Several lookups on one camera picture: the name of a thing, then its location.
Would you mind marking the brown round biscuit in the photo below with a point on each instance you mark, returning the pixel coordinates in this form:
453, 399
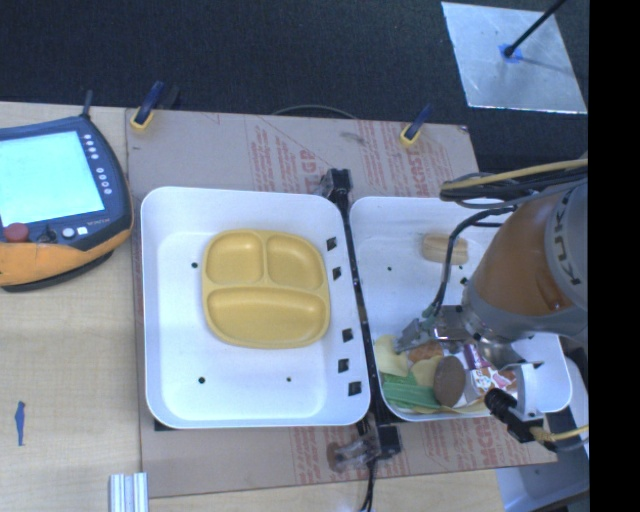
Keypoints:
449, 381

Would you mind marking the thin black rod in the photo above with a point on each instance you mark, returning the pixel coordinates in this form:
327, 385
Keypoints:
357, 290

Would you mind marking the white plastic tray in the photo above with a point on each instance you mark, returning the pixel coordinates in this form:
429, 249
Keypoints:
240, 390
400, 240

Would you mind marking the brown cardboard board, red print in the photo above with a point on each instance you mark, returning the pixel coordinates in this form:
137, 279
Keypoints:
210, 150

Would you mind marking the yellow round toy food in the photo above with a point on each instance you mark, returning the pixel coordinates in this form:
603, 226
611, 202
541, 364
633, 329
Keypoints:
424, 372

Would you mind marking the black cylinder on white bracket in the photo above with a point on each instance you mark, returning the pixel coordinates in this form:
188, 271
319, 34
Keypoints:
525, 387

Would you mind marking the yellow divided plate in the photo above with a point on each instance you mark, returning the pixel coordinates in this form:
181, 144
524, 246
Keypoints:
265, 305

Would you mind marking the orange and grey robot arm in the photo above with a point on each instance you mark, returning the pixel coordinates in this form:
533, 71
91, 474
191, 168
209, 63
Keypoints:
520, 260

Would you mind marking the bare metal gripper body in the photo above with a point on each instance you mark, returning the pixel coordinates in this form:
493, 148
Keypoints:
452, 327

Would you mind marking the green toy vegetable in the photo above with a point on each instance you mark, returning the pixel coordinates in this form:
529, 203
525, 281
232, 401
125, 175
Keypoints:
407, 392

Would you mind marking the tan bread roll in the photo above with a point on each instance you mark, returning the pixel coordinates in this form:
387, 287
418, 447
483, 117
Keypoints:
442, 248

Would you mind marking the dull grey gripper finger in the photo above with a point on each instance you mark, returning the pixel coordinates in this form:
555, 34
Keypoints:
407, 344
415, 327

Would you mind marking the pale yellow toy crisp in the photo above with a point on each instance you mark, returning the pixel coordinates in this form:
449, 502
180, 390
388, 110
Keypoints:
387, 357

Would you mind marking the purple and white packet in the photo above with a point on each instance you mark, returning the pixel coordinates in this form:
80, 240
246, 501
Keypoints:
474, 356

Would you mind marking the white printed carton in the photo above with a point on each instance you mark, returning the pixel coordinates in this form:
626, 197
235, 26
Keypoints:
485, 382

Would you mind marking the orange toy food piece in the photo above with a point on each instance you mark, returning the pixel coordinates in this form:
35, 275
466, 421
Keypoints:
425, 352

